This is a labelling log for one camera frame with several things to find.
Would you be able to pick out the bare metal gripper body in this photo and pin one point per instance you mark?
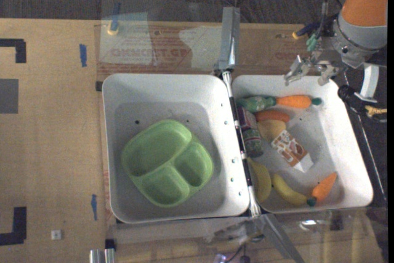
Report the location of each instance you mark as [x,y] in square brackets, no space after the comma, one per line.
[346,55]

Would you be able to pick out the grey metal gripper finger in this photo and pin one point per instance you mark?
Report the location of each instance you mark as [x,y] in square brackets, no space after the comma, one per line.
[327,74]
[297,69]

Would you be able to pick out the orange carrot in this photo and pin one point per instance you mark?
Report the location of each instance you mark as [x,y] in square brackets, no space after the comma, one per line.
[295,101]
[324,188]

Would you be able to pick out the orange sausage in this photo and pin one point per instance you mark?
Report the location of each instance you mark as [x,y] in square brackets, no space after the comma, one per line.
[272,116]

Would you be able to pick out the green bottle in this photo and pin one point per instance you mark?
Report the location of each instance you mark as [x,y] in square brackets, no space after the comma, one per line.
[255,103]

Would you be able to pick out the white plastic tray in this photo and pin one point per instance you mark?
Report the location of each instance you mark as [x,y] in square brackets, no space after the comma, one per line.
[335,138]
[172,92]

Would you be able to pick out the yellow round toy food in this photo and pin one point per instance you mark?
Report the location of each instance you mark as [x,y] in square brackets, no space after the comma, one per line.
[269,129]

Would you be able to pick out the thin black and white rod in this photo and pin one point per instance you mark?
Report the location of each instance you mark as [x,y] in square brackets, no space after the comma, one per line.
[227,83]

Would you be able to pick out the orange and white carton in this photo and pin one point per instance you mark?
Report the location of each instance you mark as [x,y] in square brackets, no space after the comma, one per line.
[291,149]

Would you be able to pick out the green can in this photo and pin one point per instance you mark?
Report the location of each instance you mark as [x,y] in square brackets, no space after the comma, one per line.
[253,143]

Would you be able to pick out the yellow banana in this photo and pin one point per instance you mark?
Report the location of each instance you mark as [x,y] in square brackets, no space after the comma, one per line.
[289,192]
[262,181]

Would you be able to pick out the green divided plate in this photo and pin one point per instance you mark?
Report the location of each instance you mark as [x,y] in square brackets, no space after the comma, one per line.
[160,151]

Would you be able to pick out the black cylinder on white bracket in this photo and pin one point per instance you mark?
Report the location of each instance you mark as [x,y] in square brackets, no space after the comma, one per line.
[369,80]

